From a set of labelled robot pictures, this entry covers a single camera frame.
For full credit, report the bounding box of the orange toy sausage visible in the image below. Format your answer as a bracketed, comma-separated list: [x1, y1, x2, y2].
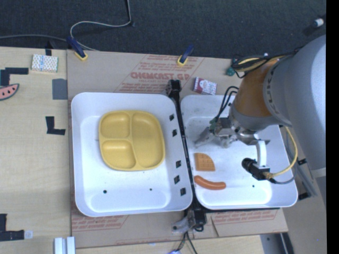
[193, 175, 227, 191]

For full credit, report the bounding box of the red and white carton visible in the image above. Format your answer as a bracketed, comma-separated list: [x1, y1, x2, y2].
[192, 77, 218, 96]

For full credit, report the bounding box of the brown cardboard board red print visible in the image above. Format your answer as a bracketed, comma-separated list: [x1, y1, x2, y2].
[66, 49, 289, 249]

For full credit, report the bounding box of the yellow divided plate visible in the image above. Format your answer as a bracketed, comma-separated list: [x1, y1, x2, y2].
[98, 110, 166, 172]

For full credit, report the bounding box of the pink watermelon slice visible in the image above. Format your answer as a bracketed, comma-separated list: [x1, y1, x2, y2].
[0, 83, 20, 101]

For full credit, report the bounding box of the thin black rod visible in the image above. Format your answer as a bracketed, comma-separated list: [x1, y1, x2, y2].
[172, 95, 199, 211]

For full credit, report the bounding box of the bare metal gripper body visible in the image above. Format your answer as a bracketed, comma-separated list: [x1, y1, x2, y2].
[211, 117, 255, 143]

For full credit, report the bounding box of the black block with thin wires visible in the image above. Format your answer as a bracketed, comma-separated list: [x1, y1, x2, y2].
[165, 79, 182, 98]
[184, 208, 208, 232]

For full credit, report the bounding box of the black cylinder on white bracket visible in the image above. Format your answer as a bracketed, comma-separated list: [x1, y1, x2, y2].
[241, 139, 271, 181]

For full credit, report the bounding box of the white patterned packet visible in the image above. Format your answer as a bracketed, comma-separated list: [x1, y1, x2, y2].
[31, 53, 59, 74]

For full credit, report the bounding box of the orange toy waffle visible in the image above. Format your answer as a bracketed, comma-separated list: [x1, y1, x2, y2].
[193, 152, 216, 173]

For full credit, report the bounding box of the white plastic tray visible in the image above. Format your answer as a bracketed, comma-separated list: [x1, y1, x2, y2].
[180, 94, 299, 211]
[70, 92, 193, 218]

